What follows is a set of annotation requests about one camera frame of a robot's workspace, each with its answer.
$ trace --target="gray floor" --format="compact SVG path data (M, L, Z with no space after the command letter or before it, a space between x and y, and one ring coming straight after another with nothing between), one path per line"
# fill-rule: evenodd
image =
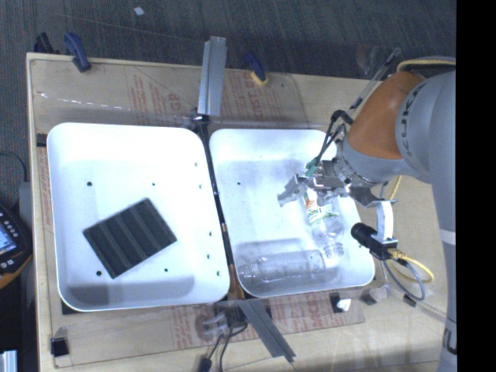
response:
M0 0L0 20L0 150L26 163L25 56L41 32L61 53L74 31L89 57L197 65L204 41L224 36L227 67L246 68L252 50L268 71L349 78L370 78L395 47L403 59L456 56L456 0ZM2 204L21 181L0 156Z

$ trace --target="clear plastic bottle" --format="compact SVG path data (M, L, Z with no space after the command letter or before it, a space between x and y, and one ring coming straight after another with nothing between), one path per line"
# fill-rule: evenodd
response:
M308 224L316 245L326 256L325 265L336 267L344 255L344 225L339 213L339 200L332 197L326 205L317 205L317 194L309 189L305 196Z
M288 278L312 279L326 271L326 262L319 250L272 253L237 268L239 279L250 284L275 282Z

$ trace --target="plastic bottle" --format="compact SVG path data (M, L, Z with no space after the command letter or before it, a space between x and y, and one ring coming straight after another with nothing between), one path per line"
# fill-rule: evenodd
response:
M288 278L312 279L326 271L326 262L319 250L272 253L237 268L239 279L251 284L275 282Z
M308 189L305 195L308 224L316 245L326 256L325 265L336 267L339 259L344 255L343 235L344 225L339 214L337 196L332 197L326 205L317 205L317 194Z

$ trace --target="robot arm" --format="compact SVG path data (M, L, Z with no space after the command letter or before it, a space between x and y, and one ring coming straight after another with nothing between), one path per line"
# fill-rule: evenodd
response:
M377 231L354 228L352 235L368 235L373 237L372 243L375 239L387 247L392 240L392 201L377 198L371 188L398 175L432 184L448 279L439 372L457 369L455 83L455 71L427 79L408 71L392 74L367 99L352 120L350 131L346 133L342 127L342 137L336 141L336 156L331 161L313 161L307 174L295 175L286 191L278 196L280 204L284 204L301 194L301 188L309 186L319 194L321 205L341 195L350 196L367 208L375 206Z

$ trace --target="water bottle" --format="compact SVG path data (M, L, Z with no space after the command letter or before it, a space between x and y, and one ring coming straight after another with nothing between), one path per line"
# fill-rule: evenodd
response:
M344 255L343 235L344 225L339 214L337 196L319 206L317 194L309 189L305 195L308 224L312 230L312 237L326 256L327 267L337 267L339 259Z
M320 250L272 253L237 268L239 280L250 284L272 283L284 279L312 279L326 271Z

